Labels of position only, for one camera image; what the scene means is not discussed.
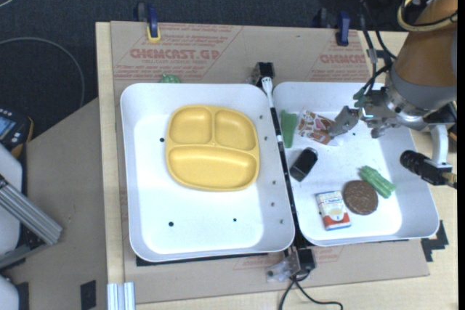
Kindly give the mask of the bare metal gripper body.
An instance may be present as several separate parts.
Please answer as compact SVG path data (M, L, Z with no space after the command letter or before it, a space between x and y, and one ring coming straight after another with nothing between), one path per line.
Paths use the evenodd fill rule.
M405 126L417 131L426 127L425 118L435 111L415 106L393 88L371 89L359 98L358 107L369 128L373 121L384 121L388 129Z

